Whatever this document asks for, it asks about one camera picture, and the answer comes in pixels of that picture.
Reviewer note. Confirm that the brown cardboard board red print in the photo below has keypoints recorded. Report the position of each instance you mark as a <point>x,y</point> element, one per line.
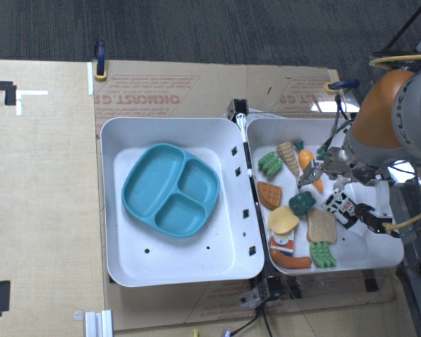
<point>182,93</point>

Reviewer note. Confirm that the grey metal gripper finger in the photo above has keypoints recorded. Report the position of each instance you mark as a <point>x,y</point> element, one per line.
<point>308,177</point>
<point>316,165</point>

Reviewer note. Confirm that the beige waffle cone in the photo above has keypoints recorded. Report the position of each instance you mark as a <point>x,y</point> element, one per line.
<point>289,154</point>

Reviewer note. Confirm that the orange carrot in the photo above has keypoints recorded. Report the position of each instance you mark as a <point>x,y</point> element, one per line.
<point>304,156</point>

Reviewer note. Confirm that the white carton with figure print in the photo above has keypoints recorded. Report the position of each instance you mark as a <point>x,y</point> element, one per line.
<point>282,242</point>

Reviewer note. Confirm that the blue divided plate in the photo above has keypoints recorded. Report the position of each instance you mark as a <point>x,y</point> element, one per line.
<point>151,184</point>

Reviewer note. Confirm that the yellow potato chip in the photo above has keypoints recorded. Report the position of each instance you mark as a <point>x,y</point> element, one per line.
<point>282,219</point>

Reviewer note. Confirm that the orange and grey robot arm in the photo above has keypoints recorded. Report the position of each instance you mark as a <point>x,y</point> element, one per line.
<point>379,118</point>

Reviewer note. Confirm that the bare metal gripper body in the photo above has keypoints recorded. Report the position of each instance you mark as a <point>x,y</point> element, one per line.
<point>344,163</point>

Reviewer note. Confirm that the brown waffle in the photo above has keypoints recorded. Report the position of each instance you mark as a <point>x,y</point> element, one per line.
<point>269,194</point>

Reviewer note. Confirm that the dark green broccoli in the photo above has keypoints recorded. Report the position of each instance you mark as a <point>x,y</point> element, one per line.
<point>301,204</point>

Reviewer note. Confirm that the beige bread slice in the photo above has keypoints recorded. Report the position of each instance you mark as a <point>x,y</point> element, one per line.
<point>322,226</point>

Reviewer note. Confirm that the white plastic tray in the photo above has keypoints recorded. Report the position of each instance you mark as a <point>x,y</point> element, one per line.
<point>365,251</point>
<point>196,258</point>

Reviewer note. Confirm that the green grapes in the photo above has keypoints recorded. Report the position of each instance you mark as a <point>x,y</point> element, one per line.
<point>271,164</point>
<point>322,255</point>

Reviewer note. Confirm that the black and white carton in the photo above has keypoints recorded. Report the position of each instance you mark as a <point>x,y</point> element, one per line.
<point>338,204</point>

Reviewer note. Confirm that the orange sausage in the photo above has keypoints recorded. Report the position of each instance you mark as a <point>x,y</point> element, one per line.
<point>289,261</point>

